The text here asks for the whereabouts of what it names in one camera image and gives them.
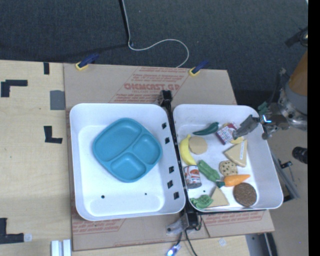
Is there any thin black rod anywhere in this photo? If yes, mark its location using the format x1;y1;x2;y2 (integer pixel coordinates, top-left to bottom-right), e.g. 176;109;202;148
164;99;191;216

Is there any red and purple carton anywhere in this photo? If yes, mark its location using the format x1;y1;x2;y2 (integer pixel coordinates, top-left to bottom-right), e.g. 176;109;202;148
215;121;239;146

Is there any chocolate chip cookie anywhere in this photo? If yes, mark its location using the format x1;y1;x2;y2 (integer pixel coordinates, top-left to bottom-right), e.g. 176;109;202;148
218;160;239;177

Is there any black cylinder on white bracket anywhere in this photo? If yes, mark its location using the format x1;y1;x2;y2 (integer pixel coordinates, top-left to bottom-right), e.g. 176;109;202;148
291;146;309;165

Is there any green chili pepper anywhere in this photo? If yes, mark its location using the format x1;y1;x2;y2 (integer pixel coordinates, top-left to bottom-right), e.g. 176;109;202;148
192;121;221;136

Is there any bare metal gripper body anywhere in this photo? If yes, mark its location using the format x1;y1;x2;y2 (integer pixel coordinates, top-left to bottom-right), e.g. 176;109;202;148
259;99;308;132

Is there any black block with wires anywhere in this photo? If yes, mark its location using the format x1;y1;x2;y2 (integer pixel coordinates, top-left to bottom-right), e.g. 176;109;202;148
184;211;201;230
158;89;174;107

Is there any blue divided plate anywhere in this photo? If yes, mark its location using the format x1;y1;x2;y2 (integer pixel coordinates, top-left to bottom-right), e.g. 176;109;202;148
92;117;164;184

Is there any green pea pod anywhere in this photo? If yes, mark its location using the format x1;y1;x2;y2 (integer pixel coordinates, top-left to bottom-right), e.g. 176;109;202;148
197;159;221;183

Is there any yellow banana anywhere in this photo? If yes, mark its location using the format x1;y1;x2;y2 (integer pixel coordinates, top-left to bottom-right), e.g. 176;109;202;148
179;134;198;166

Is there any orange carrot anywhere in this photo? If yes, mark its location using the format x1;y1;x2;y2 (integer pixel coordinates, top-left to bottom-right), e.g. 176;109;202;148
215;173;252;189

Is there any tan round biscuit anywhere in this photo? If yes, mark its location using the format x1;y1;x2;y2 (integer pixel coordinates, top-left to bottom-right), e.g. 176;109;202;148
188;136;209;155

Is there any white plastic tray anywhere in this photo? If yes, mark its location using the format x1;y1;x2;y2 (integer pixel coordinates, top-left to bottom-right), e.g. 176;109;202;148
172;103;285;213
69;102;187;222

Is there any tan wedge slice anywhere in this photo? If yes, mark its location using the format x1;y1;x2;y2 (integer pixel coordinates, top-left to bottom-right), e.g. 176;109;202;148
205;186;231;209

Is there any green lettuce leaf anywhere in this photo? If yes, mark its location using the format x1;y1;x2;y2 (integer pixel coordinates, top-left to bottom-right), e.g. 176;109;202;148
189;194;214;210

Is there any brown round patty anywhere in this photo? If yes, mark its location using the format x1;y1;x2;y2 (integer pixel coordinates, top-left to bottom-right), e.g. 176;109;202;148
232;182;258;208

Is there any brown cardboard board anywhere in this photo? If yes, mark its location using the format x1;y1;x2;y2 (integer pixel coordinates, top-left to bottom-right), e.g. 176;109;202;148
62;62;276;252

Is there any small soup can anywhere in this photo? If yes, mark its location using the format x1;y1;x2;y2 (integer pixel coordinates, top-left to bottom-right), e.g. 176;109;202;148
183;164;203;190

